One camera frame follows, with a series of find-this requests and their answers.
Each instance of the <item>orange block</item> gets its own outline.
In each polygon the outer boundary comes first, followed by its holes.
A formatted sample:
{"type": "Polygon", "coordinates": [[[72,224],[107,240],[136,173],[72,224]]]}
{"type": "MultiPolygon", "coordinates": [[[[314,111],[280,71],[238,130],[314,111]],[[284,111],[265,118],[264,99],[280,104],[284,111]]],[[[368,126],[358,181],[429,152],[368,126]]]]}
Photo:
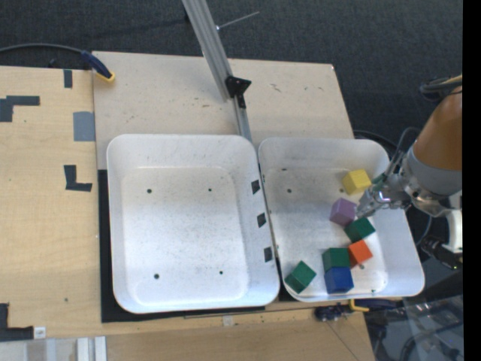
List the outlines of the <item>orange block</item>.
{"type": "Polygon", "coordinates": [[[364,262],[367,259],[370,259],[373,256],[364,239],[350,244],[347,247],[347,251],[349,252],[349,261],[351,264],[351,268],[361,262],[364,262]]]}

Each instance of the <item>green block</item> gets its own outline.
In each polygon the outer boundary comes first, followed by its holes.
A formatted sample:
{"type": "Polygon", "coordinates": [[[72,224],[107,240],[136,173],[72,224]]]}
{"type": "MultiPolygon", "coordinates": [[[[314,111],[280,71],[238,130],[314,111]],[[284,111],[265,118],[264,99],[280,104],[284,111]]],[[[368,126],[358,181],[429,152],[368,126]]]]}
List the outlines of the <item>green block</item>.
{"type": "Polygon", "coordinates": [[[300,261],[291,274],[284,278],[284,281],[299,294],[310,284],[314,277],[316,277],[316,272],[306,265],[304,261],[300,261]]]}
{"type": "Polygon", "coordinates": [[[349,268],[349,251],[347,247],[331,247],[322,253],[322,263],[324,272],[330,268],[349,268]]]}
{"type": "Polygon", "coordinates": [[[371,225],[367,218],[359,218],[344,228],[344,232],[346,232],[352,243],[361,241],[375,231],[374,226],[371,225]]]}

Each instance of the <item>wooden table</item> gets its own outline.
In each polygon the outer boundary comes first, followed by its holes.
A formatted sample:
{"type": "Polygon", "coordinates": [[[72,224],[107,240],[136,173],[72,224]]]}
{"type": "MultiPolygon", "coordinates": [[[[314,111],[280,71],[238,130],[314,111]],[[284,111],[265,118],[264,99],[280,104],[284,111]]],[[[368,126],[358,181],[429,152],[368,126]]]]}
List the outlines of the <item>wooden table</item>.
{"type": "MultiPolygon", "coordinates": [[[[39,106],[14,105],[12,121],[0,122],[0,302],[10,303],[9,327],[42,326],[48,338],[105,335],[109,359],[128,359],[137,347],[155,359],[159,344],[171,355],[199,344],[219,351],[205,359],[225,359],[224,352],[291,359],[304,349],[313,359],[373,360],[362,314],[320,323],[313,307],[322,303],[102,323],[97,171],[109,140],[138,130],[231,134],[236,123],[202,58],[95,54],[115,72],[114,83],[73,70],[65,88],[60,69],[0,67],[0,99],[40,97],[39,106]],[[74,140],[74,113],[84,111],[95,111],[96,141],[74,140]],[[65,165],[76,165],[77,181],[92,189],[67,190],[65,165]]],[[[331,65],[229,62],[253,82],[245,97],[256,147],[269,136],[352,138],[331,65]]]]}

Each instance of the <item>empty white tray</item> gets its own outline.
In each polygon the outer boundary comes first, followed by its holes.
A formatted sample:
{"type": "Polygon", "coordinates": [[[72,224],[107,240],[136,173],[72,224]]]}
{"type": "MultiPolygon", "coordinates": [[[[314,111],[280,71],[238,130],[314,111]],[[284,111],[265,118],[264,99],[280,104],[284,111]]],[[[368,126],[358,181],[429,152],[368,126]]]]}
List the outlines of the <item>empty white tray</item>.
{"type": "Polygon", "coordinates": [[[280,281],[253,145],[120,135],[107,148],[113,292],[133,313],[263,306],[280,281]]]}
{"type": "Polygon", "coordinates": [[[297,294],[299,301],[413,296],[424,287],[424,272],[404,211],[381,210],[369,218],[376,232],[365,240],[373,257],[352,269],[354,288],[328,294],[322,253],[351,242],[342,226],[329,220],[333,203],[348,196],[342,178],[363,168],[372,179],[389,163],[376,142],[356,139],[269,138],[259,147],[265,197],[283,278],[303,260],[317,276],[297,294]]]}

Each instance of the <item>colored block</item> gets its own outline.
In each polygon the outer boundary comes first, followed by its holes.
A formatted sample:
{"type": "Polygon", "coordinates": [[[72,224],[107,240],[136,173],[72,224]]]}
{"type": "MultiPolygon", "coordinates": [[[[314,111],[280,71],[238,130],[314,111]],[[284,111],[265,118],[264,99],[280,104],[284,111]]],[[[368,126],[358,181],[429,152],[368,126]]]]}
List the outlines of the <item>colored block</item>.
{"type": "Polygon", "coordinates": [[[365,217],[359,218],[344,227],[344,232],[346,232],[351,242],[360,241],[375,231],[374,226],[371,225],[369,219],[365,217]]]}
{"type": "Polygon", "coordinates": [[[324,272],[330,268],[350,267],[349,251],[345,247],[331,247],[322,253],[324,272]]]}
{"type": "Polygon", "coordinates": [[[299,294],[310,284],[314,277],[316,277],[316,272],[306,265],[304,261],[300,261],[291,274],[284,278],[284,281],[299,294]]]}
{"type": "Polygon", "coordinates": [[[329,220],[342,227],[349,225],[355,219],[357,204],[344,198],[339,198],[332,204],[329,220]]]}
{"type": "Polygon", "coordinates": [[[328,294],[347,293],[354,287],[351,269],[349,267],[330,268],[324,273],[324,281],[328,294]]]}
{"type": "Polygon", "coordinates": [[[354,267],[373,256],[364,239],[350,244],[347,251],[349,252],[349,262],[351,267],[354,267]]]}
{"type": "Polygon", "coordinates": [[[360,170],[349,171],[343,177],[343,185],[346,192],[351,194],[362,193],[371,185],[368,173],[361,168],[360,170]]]}

